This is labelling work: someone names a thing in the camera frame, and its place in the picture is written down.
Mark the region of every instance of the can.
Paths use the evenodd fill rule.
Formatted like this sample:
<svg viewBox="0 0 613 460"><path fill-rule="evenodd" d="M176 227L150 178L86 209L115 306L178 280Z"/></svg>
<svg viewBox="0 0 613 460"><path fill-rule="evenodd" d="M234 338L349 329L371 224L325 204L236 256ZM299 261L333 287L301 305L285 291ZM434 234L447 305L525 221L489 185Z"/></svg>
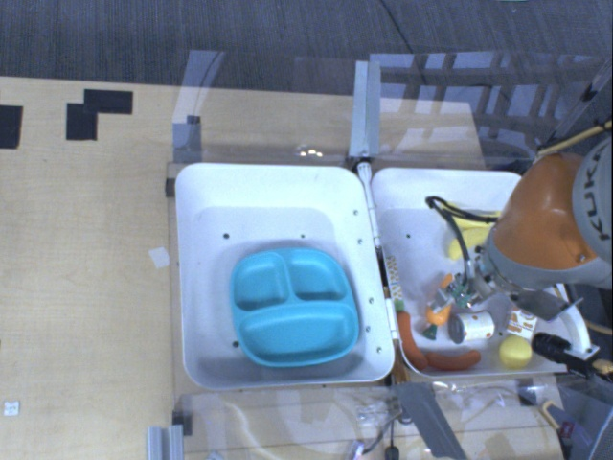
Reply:
<svg viewBox="0 0 613 460"><path fill-rule="evenodd" d="M458 313L449 319L449 337L456 344L475 339L489 339L495 331L494 321L488 311Z"/></svg>

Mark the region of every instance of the blue plate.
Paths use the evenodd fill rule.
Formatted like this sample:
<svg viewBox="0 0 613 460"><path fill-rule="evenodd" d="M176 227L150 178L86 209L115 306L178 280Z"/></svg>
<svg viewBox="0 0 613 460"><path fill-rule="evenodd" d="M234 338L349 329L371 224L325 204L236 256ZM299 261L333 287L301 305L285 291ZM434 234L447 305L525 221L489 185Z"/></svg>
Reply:
<svg viewBox="0 0 613 460"><path fill-rule="evenodd" d="M352 288L325 252L287 248L248 256L234 268L230 291L238 341L258 364L321 364L357 341Z"/></svg>

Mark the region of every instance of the wooden table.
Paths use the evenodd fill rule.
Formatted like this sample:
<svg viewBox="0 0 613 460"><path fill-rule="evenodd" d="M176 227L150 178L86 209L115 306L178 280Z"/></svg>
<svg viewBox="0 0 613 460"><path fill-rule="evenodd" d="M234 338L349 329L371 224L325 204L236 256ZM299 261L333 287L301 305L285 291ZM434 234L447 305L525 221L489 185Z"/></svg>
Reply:
<svg viewBox="0 0 613 460"><path fill-rule="evenodd" d="M66 104L82 103L85 88L133 92L132 114L100 114L98 141L67 141ZM0 78L0 104L23 106L18 149L0 149L0 400L20 403L18 415L0 417L3 460L141 459L147 428L169 425L170 277L149 250L169 247L171 124L191 111L194 94L212 156L293 151L306 130L332 160L349 142L350 97L212 89L202 99L178 87ZM397 106L401 113L405 104ZM426 155L441 148L408 141L406 129L397 112L384 117L382 143ZM476 135L454 148L482 164ZM206 416L210 434L217 427L232 438L216 447L224 459L342 458L352 435L373 432L355 425L348 397L363 397L359 390L271 391L266 408L249 407L245 395L202 400L217 404ZM452 424L470 419L457 404L448 410ZM459 434L475 456L559 457L533 407L509 404L511 421L492 422L500 410L479 414ZM280 434L283 421L301 434ZM411 458L427 457L412 426L397 437Z"/></svg>

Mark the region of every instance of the white paper piece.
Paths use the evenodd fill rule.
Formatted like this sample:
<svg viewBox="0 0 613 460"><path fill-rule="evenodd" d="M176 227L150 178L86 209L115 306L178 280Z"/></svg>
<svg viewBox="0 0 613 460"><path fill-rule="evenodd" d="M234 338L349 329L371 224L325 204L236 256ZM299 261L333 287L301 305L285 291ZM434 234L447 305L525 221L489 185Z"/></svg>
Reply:
<svg viewBox="0 0 613 460"><path fill-rule="evenodd" d="M18 416L19 415L19 401L4 402L4 415L5 416Z"/></svg>
<svg viewBox="0 0 613 460"><path fill-rule="evenodd" d="M157 247L149 250L149 256L155 264L155 267L160 269L162 267L168 267L170 265L170 256L168 250L165 247Z"/></svg>

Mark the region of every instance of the brown sausage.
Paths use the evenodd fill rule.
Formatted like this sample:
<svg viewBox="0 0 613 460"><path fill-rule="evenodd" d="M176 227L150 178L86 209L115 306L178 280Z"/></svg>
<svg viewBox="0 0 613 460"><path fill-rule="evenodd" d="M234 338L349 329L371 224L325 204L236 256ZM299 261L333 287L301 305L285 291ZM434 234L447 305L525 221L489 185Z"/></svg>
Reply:
<svg viewBox="0 0 613 460"><path fill-rule="evenodd" d="M459 372L476 365L481 361L481 353L471 349L467 353L458 356L446 356L439 353L426 353L425 358L432 368L445 372Z"/></svg>
<svg viewBox="0 0 613 460"><path fill-rule="evenodd" d="M413 339L413 332L411 331L411 315L409 315L406 311L399 311L396 317L404 355L416 369L420 371L425 369L428 366L428 360L425 358Z"/></svg>

